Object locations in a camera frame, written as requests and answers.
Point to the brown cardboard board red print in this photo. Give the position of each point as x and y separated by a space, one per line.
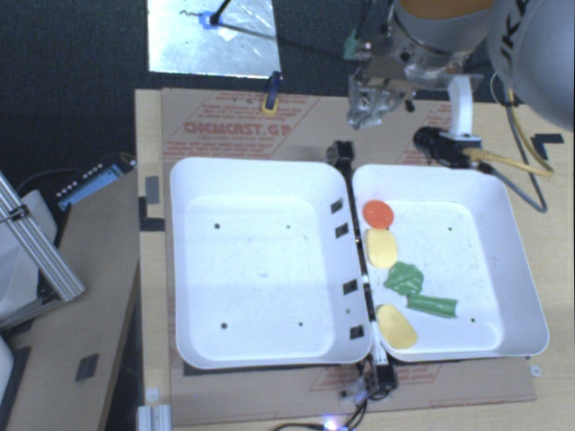
251 119

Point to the black cylinder on white bracket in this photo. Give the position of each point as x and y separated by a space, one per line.
449 144

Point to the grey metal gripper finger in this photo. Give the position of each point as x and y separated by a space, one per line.
359 106
383 103

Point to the thin black and white rod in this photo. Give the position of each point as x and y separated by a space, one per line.
360 249

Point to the white plastic tray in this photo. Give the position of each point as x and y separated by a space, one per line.
458 263
256 276

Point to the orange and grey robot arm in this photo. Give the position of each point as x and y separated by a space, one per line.
530 38

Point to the green bean pod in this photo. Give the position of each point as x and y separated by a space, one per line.
432 306

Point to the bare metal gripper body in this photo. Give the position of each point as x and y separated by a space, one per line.
386 70

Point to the yellow oval slice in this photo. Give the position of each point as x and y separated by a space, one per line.
396 328
381 248

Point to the green lettuce leaf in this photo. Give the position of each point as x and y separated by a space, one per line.
404 278

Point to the orange round disc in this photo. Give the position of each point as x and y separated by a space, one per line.
378 214

